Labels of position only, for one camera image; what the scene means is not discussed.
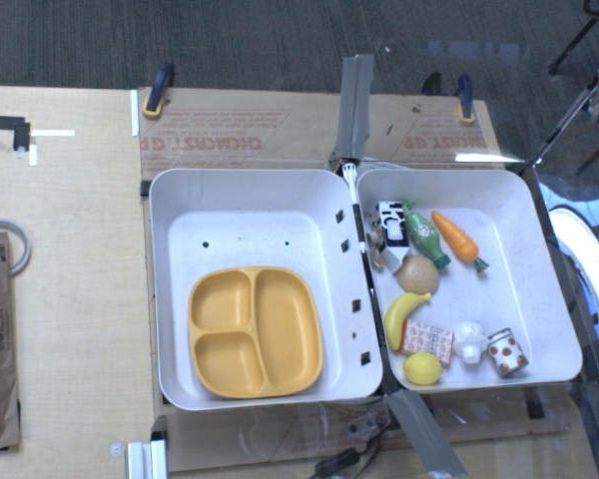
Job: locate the yellow lemon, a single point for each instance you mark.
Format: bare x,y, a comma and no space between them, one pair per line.
422,368

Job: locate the white plastic tray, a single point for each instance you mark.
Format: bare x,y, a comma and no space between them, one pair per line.
519,277
259,192

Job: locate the yellow divided plate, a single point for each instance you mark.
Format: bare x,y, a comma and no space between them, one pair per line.
284,327

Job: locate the green bottle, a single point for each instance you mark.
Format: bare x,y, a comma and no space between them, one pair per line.
423,235

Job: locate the black and white carton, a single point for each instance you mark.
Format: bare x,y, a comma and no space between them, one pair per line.
392,225

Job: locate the yellow banana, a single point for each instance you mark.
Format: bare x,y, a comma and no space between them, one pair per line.
395,317

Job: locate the orange carrot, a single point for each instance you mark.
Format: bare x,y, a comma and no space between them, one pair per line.
456,240

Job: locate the brown bread bun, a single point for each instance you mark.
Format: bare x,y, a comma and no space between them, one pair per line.
418,275

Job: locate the white plastic bottle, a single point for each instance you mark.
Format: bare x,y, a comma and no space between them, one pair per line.
470,342

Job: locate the orange and white carton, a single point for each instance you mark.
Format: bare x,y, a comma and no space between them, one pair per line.
426,341

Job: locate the strawberry print jar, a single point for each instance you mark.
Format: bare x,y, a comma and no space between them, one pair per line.
507,353

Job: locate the brown cardboard board red print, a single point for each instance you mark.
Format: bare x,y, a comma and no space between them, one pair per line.
239,133

